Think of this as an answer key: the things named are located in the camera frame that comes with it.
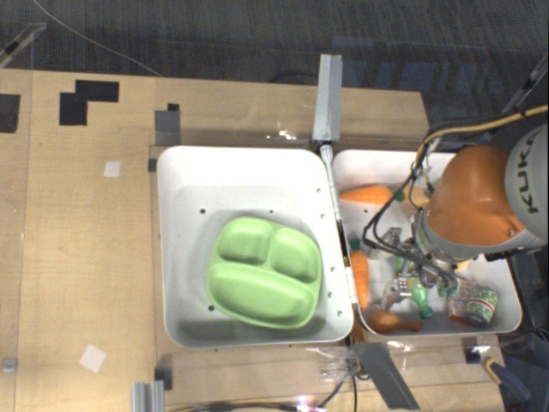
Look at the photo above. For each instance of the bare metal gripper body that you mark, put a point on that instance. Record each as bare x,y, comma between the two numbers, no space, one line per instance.
431,268

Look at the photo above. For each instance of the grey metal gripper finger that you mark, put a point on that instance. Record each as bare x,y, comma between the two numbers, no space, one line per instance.
394,238
404,285

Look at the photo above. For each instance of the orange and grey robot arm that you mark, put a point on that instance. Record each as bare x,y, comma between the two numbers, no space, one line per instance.
472,204

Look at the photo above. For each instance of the green plastic bottle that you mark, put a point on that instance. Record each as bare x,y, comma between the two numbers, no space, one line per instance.
424,303

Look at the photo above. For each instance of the brown chicken drumstick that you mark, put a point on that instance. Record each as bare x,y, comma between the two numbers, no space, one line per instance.
386,321

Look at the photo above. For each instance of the small orange carrot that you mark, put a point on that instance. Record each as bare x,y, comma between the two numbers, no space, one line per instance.
360,273

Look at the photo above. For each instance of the tan bread piece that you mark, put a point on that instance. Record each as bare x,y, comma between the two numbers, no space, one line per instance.
418,195

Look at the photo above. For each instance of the large orange carrot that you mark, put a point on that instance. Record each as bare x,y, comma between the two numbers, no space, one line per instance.
364,195

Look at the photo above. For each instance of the red and green printed can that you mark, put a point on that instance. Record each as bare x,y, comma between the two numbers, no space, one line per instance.
474,303

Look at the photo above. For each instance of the white plastic tray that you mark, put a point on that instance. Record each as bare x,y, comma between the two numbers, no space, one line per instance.
506,298
188,273

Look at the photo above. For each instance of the green divided plate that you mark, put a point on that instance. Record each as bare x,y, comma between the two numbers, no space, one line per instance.
261,290

